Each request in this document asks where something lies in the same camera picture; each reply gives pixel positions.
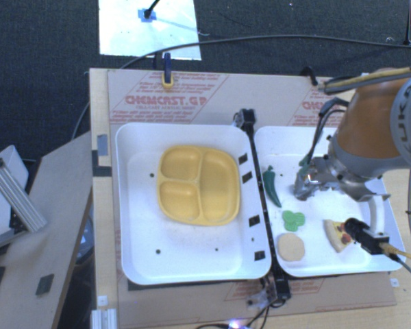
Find yellow divided plate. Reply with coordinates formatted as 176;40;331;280
156;145;242;228

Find black cylinder on white bracket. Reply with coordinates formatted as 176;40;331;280
343;192;392;256

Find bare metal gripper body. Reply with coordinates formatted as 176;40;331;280
305;156;365;194

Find white plastic tray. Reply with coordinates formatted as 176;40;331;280
253;125;407;278
114;121;273;286

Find brown cardboard board, red print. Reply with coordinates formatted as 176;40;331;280
107;69;398;323

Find green chili pepper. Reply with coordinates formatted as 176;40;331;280
262;164;283;208

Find pizza slice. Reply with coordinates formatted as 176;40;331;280
323;219;356;254

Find thin black rod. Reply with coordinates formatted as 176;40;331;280
247;124;282;281

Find tan round biscuit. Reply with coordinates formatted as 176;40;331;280
277;232;306;263

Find green broccoli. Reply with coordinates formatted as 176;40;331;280
281;210;306;233

